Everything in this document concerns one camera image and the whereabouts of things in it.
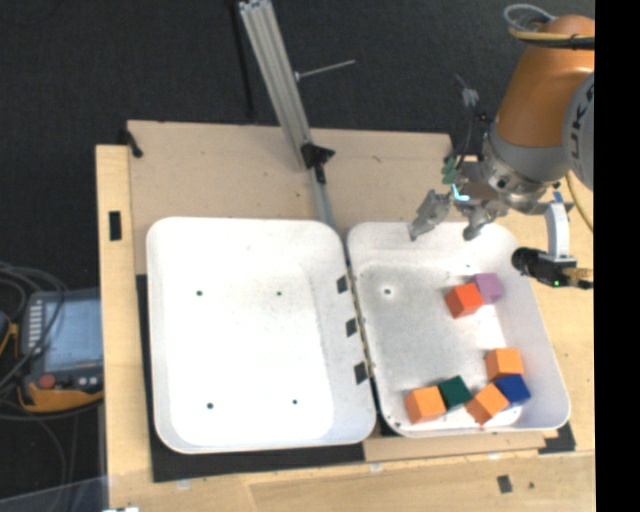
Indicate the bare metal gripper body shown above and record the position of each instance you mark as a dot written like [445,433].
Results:
[510,192]

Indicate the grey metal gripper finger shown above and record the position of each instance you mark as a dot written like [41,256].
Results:
[477,220]
[429,212]

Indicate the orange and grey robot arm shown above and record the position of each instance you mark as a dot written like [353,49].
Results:
[540,95]

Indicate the purple cube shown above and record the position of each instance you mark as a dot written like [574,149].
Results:
[491,286]

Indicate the orange cube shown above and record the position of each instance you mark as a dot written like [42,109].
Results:
[463,301]
[425,405]
[504,363]
[487,404]

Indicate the white plastic tray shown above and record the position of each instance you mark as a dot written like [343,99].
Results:
[250,340]
[415,335]

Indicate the blue cube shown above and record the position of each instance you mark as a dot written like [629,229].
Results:
[515,389]

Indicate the green cube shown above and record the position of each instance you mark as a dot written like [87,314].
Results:
[455,392]

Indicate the brown cardboard board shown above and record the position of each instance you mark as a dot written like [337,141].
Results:
[220,172]

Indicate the black cylinder on white bracket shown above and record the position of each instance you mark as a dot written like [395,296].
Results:
[542,265]

